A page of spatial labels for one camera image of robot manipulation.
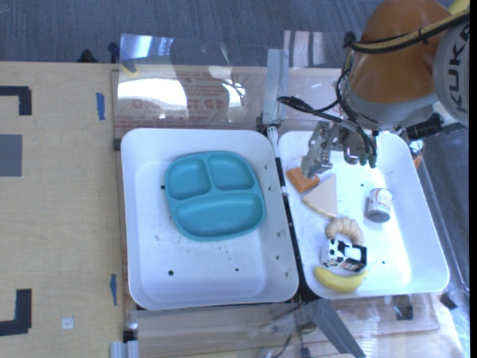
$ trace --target can lid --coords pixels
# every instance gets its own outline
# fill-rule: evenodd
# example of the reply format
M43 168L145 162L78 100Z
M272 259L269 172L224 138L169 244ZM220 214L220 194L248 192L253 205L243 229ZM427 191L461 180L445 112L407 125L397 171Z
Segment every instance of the can lid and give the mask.
M385 213L378 210L371 210L367 213L367 218L372 222L384 223L387 222L391 217L389 213Z

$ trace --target gray carpet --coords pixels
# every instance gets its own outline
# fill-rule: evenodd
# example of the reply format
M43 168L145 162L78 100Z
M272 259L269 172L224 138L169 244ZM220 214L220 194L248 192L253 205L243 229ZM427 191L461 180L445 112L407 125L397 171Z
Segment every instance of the gray carpet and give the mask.
M286 31L314 31L326 39L326 57L319 66L341 67L343 35L359 34L381 1L0 0L0 60L76 62L89 49L99 62L108 63L107 46L119 44L121 34L282 48ZM453 0L436 1L448 7ZM244 53L237 63L254 65L257 60L252 52ZM469 295L462 295L470 282L468 135L460 131L428 139L424 157L431 184L425 189L435 193L431 207L442 220L439 228L452 272L449 295L458 305L452 314L465 350L470 350Z

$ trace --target robotic arm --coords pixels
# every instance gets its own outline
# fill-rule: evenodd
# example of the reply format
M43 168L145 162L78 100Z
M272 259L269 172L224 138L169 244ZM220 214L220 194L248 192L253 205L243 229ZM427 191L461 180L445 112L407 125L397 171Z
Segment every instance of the robotic arm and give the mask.
M331 169L331 150L343 151L349 164L375 167L380 131L419 139L449 122L469 127L469 10L452 15L434 0L385 0L361 41L347 34L344 47L333 103L340 105L340 117L295 97L278 98L327 119L318 121L309 140L304 176Z

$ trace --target white tray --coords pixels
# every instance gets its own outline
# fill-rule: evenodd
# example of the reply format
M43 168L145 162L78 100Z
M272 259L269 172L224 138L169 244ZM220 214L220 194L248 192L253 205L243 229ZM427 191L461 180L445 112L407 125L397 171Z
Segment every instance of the white tray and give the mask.
M266 216L246 235L194 241L175 226L164 184L169 164L186 154L231 151L261 187ZM149 310L280 302L298 287L274 153L256 131L136 129L121 142L129 289Z
M280 137L284 172L300 165L311 135L311 131L290 131ZM333 291L315 278L313 270L320 263L329 219L306 206L301 201L305 194L299 194L285 178L306 283L323 298L439 292L449 281L449 269L408 146L390 133L380 134L377 142L376 168L351 166L342 152L332 151L333 169L320 175L325 180L336 174L338 217L355 219L364 232L370 274L354 292ZM393 193L391 219L386 223L375 223L364 216L366 199L376 187Z

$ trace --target gray square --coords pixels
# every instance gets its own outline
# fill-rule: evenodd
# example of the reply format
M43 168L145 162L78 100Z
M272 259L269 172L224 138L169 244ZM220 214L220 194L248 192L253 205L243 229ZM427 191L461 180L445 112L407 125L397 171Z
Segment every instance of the gray square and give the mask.
M0 134L0 176L22 176L22 135Z

